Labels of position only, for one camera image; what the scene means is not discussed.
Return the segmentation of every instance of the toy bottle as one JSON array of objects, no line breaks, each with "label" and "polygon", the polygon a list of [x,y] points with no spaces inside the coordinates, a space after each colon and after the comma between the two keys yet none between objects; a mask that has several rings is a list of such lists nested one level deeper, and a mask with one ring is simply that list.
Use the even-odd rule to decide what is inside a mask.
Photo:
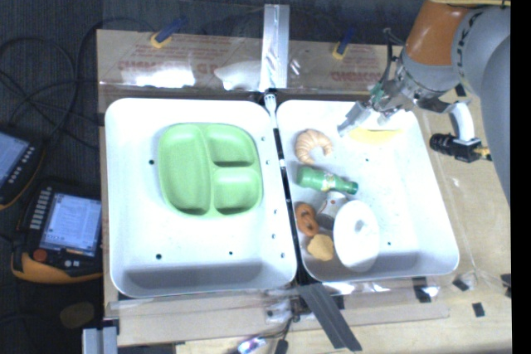
[{"label": "toy bottle", "polygon": [[297,184],[322,192],[328,192],[334,189],[354,195],[358,191],[358,184],[356,182],[348,182],[331,172],[314,170],[311,167],[299,168],[297,172]]}]

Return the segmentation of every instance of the toy food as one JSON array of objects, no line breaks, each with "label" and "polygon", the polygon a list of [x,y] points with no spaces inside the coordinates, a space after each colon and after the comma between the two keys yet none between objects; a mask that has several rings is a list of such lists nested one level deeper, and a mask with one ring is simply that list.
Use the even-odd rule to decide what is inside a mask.
[{"label": "toy food", "polygon": [[295,155],[299,161],[311,165],[314,159],[309,153],[316,147],[321,147],[325,156],[332,153],[333,147],[330,139],[318,130],[308,129],[297,136]]},{"label": "toy food", "polygon": [[315,235],[309,242],[307,250],[316,259],[330,261],[334,257],[334,242],[328,235]]},{"label": "toy food", "polygon": [[253,138],[231,124],[168,127],[158,141],[158,179],[166,204],[179,214],[254,211],[263,197]]},{"label": "toy food", "polygon": [[328,192],[332,189],[355,195],[358,191],[356,182],[349,182],[331,172],[314,170],[311,167],[302,166],[297,172],[297,184],[309,187],[316,191]]},{"label": "toy food", "polygon": [[297,227],[301,232],[310,238],[317,235],[319,224],[315,219],[315,210],[309,204],[299,204],[295,208],[295,217],[297,218]]},{"label": "toy food", "polygon": [[350,138],[361,142],[361,143],[370,143],[370,144],[382,144],[391,140],[394,136],[400,133],[400,129],[396,130],[380,130],[380,129],[364,129],[358,127],[354,130],[351,130],[348,133]]}]

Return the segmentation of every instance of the green plate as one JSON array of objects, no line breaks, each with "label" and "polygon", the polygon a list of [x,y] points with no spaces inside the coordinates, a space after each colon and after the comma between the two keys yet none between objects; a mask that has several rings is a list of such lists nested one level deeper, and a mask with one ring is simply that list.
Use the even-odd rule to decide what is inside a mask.
[{"label": "green plate", "polygon": [[158,178],[164,200],[195,216],[253,210],[263,195],[252,137],[230,124],[175,124],[158,142]]}]

